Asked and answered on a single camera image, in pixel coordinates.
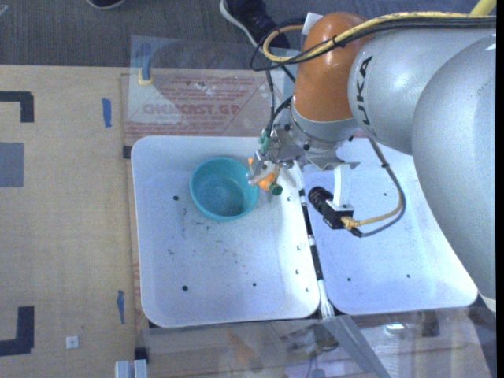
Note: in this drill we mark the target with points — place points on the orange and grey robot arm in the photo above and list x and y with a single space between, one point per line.
433 132

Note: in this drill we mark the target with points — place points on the thin black and white rod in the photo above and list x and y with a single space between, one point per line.
313 246

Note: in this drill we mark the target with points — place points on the white plastic tray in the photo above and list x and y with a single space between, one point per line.
393 258
220 258

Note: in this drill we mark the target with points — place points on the black cylinder on white bracket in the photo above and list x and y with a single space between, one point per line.
330 207

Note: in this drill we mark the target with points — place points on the orange toy carrot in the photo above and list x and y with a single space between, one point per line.
268 182

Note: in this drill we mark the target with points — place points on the teal bowl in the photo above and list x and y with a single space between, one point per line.
222 191

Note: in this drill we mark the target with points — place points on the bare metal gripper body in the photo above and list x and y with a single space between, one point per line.
289 146

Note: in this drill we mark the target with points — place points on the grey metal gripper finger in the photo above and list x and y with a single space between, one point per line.
271 169
258 165

